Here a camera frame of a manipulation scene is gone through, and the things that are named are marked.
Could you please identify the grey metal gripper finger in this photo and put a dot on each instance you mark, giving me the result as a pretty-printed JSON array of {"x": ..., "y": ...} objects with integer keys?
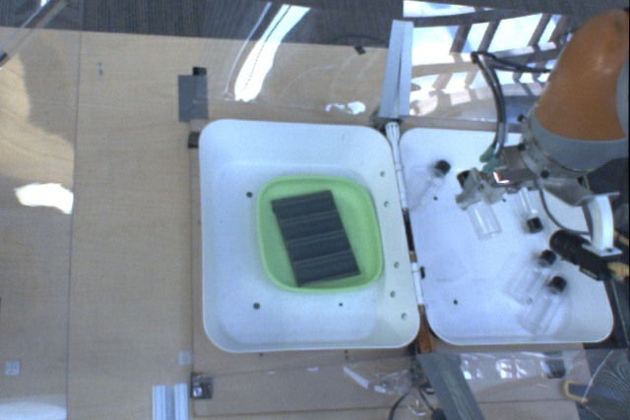
[
  {"x": 470, "y": 181},
  {"x": 476, "y": 200}
]

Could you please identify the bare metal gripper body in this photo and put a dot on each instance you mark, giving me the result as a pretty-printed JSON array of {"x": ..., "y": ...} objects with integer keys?
[{"x": 526, "y": 172}]

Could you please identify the clear plastic bottle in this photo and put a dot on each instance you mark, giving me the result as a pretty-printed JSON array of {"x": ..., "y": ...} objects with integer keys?
[
  {"x": 534, "y": 275},
  {"x": 546, "y": 307},
  {"x": 429, "y": 182},
  {"x": 486, "y": 222},
  {"x": 531, "y": 216}
]

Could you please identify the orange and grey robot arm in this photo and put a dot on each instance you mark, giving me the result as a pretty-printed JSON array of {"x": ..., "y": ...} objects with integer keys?
[{"x": 585, "y": 78}]

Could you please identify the thin black and white rod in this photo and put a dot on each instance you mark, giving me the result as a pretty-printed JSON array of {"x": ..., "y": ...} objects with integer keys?
[{"x": 401, "y": 192}]

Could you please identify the white plastic tray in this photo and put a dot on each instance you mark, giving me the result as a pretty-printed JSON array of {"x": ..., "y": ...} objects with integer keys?
[
  {"x": 236, "y": 260},
  {"x": 467, "y": 300}
]

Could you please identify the green plate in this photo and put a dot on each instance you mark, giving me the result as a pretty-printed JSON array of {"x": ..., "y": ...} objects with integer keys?
[{"x": 371, "y": 236}]

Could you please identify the black ribbed rack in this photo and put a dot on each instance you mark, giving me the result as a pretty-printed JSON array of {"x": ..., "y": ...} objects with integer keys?
[{"x": 315, "y": 238}]

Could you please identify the black cylinder on white bracket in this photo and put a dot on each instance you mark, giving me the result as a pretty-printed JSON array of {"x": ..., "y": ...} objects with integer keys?
[{"x": 583, "y": 253}]

